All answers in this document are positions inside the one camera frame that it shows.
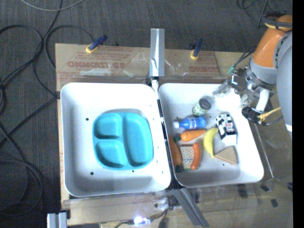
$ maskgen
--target white tray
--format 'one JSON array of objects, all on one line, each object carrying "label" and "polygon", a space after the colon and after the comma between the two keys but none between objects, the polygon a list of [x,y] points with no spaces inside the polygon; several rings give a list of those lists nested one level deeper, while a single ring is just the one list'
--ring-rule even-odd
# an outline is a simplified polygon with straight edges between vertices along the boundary
[{"label": "white tray", "polygon": [[[178,118],[184,118],[192,114],[193,106],[204,95],[212,95],[219,85],[214,84],[175,84],[167,83],[159,88],[159,96],[162,105],[166,130],[168,135],[182,133],[184,129],[174,129],[172,122]],[[264,176],[263,165],[257,151],[251,129],[247,119],[242,115],[240,97],[231,91],[223,98],[216,98],[215,103],[206,119],[206,128],[216,126],[215,118],[222,112],[228,112],[232,116],[237,129],[237,145],[235,146],[238,165],[232,165],[203,151],[202,160],[196,171],[176,172],[177,181],[187,188],[240,184],[260,181]],[[202,148],[204,135],[194,141],[198,141]],[[219,134],[213,141],[214,152],[225,147]]]},{"label": "white tray", "polygon": [[[142,84],[70,83],[61,90],[64,174],[67,191],[90,197],[166,189],[170,168],[156,95]],[[153,159],[136,170],[109,170],[96,160],[92,128],[102,113],[128,111],[141,114],[150,125]]]}]

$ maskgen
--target water bottle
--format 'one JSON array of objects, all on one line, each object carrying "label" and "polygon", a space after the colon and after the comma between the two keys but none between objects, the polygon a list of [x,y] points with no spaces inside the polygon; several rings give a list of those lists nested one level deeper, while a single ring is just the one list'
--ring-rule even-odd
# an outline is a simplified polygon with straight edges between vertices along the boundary
[{"label": "water bottle", "polygon": [[193,107],[192,113],[195,116],[204,115],[212,106],[213,99],[210,96],[204,96],[199,102]]},{"label": "water bottle", "polygon": [[184,129],[202,129],[206,127],[207,120],[203,116],[187,117],[181,121],[174,121],[174,128],[184,128]]}]

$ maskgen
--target orange toy food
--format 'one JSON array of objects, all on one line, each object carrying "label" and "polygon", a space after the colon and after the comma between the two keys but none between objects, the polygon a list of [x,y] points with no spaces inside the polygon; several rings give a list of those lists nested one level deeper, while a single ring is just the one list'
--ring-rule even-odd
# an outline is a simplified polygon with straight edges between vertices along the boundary
[{"label": "orange toy food", "polygon": [[180,165],[182,162],[181,152],[177,147],[176,143],[174,142],[173,138],[171,136],[168,136],[168,138],[169,138],[169,147],[170,147],[172,162],[175,168],[178,165]]},{"label": "orange toy food", "polygon": [[188,142],[201,136],[205,132],[206,132],[205,129],[188,130],[188,131],[184,131],[180,136],[181,136],[181,140],[183,140],[184,142]]},{"label": "orange toy food", "polygon": [[195,142],[193,145],[193,151],[194,151],[194,158],[191,163],[191,170],[195,171],[199,165],[200,165],[200,160],[201,160],[201,150],[200,150],[200,145],[199,143]]}]

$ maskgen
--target bread slice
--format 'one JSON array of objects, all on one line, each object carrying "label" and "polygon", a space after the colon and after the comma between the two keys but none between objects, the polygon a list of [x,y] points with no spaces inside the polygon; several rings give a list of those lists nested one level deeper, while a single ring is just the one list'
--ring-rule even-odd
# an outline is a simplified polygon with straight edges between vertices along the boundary
[{"label": "bread slice", "polygon": [[233,165],[236,165],[238,162],[238,157],[234,146],[230,146],[221,150],[220,152],[215,154],[215,157]]}]

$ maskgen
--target blue clamp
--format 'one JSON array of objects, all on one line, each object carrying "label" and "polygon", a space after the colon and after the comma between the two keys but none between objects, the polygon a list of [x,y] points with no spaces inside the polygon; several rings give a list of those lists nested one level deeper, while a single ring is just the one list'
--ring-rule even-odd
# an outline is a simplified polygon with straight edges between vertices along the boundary
[{"label": "blue clamp", "polygon": [[108,36],[103,35],[103,36],[99,37],[97,40],[95,40],[92,44],[88,45],[85,50],[88,53],[92,53],[92,52],[96,51],[98,46],[102,45],[103,42],[107,39],[108,39]]},{"label": "blue clamp", "polygon": [[201,47],[202,41],[203,41],[203,39],[200,38],[198,40],[198,42],[196,43],[195,48],[191,52],[191,58],[194,59],[194,60],[196,60],[196,59],[199,58],[199,51],[200,51],[200,47]]}]

